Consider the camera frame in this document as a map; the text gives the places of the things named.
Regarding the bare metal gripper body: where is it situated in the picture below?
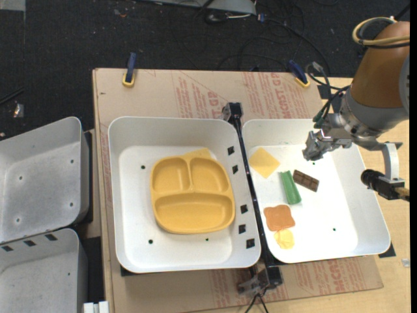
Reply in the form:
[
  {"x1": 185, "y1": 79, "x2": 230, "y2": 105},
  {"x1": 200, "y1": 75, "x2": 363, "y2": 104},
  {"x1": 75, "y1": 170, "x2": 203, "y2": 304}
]
[{"x1": 320, "y1": 112, "x2": 381, "y2": 151}]

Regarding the brown chocolate bar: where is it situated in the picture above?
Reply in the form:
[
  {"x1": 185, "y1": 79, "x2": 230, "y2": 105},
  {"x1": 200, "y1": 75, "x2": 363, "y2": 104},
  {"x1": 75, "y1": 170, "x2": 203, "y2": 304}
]
[{"x1": 292, "y1": 170, "x2": 320, "y2": 193}]

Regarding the green celery stick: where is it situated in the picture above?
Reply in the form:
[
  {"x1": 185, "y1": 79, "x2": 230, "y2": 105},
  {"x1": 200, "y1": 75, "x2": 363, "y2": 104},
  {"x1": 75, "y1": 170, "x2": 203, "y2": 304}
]
[{"x1": 280, "y1": 170, "x2": 302, "y2": 205}]

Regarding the yellow cheese slice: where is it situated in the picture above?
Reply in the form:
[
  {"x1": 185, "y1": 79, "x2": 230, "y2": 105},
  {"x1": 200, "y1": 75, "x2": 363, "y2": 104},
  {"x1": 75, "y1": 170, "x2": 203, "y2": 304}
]
[{"x1": 249, "y1": 147, "x2": 281, "y2": 179}]

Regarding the white plastic tray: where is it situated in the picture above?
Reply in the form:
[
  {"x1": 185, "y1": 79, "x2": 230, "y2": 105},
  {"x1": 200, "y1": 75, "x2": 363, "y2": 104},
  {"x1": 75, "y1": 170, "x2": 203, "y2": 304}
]
[
  {"x1": 0, "y1": 116, "x2": 91, "y2": 245},
  {"x1": 108, "y1": 115, "x2": 262, "y2": 274},
  {"x1": 0, "y1": 228, "x2": 89, "y2": 313},
  {"x1": 242, "y1": 118, "x2": 392, "y2": 264}
]

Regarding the thin black rod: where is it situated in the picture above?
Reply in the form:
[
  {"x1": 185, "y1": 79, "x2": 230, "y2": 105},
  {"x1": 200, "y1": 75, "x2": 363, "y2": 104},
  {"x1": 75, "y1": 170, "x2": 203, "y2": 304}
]
[{"x1": 233, "y1": 117, "x2": 273, "y2": 270}]

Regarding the orange brown toast slice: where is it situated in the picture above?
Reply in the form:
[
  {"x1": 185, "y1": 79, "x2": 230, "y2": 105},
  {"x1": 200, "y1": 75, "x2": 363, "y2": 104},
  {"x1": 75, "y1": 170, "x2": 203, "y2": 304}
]
[{"x1": 263, "y1": 204, "x2": 296, "y2": 232}]

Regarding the yellow round chip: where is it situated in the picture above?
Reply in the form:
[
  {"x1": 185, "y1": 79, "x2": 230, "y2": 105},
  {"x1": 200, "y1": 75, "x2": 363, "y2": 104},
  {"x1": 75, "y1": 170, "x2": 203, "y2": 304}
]
[{"x1": 274, "y1": 228, "x2": 295, "y2": 250}]

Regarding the brown cardboard board red print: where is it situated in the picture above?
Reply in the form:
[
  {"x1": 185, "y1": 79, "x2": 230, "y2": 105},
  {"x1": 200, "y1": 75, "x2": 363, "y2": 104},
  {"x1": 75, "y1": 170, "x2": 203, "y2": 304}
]
[{"x1": 93, "y1": 67, "x2": 384, "y2": 313}]

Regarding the yellow divided plate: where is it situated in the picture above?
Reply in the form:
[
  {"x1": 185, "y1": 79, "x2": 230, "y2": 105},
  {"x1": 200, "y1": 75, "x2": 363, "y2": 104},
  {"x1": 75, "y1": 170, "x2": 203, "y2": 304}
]
[{"x1": 149, "y1": 156, "x2": 237, "y2": 235}]

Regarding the black cylinder on white bracket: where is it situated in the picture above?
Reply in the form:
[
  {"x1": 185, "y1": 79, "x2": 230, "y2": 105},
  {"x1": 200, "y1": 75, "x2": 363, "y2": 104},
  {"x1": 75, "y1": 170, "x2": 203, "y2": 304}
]
[{"x1": 357, "y1": 138, "x2": 407, "y2": 201}]

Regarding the black block with thin wires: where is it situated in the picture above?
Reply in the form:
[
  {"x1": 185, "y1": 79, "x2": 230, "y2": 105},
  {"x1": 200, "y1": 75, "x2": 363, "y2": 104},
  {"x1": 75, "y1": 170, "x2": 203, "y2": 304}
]
[
  {"x1": 237, "y1": 265, "x2": 283, "y2": 295},
  {"x1": 222, "y1": 102, "x2": 244, "y2": 123}
]

